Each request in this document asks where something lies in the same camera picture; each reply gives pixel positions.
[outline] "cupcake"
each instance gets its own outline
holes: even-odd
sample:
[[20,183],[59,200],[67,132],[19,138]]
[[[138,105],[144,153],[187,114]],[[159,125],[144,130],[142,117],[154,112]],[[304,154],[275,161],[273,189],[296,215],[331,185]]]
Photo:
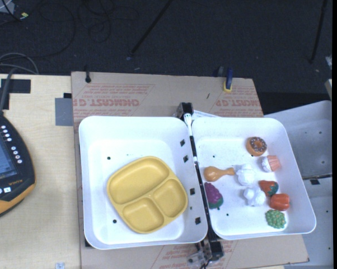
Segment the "cupcake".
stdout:
[[267,155],[262,159],[262,167],[266,172],[276,171],[281,167],[276,155]]

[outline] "yellow bowl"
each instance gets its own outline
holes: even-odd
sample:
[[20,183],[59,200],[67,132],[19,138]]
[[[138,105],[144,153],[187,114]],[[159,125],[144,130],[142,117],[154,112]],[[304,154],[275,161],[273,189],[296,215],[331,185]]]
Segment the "yellow bowl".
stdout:
[[106,190],[121,218],[138,233],[152,233],[166,226],[188,204],[176,174],[154,156],[142,157],[116,171]]

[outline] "table surface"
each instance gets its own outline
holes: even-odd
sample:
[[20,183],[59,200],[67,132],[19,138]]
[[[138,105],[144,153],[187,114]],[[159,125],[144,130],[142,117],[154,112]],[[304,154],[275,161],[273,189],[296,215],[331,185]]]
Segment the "table surface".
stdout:
[[72,91],[71,77],[12,78],[31,79],[31,94],[10,94],[4,116],[26,142],[37,184],[0,217],[0,268],[81,268],[73,127],[55,125],[55,98]]

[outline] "donut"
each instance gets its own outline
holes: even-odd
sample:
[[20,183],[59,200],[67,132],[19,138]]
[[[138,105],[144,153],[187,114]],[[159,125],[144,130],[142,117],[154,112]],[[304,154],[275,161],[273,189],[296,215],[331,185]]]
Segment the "donut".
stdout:
[[252,156],[261,156],[267,150],[267,144],[265,143],[264,139],[260,137],[250,137],[247,140],[247,151]]

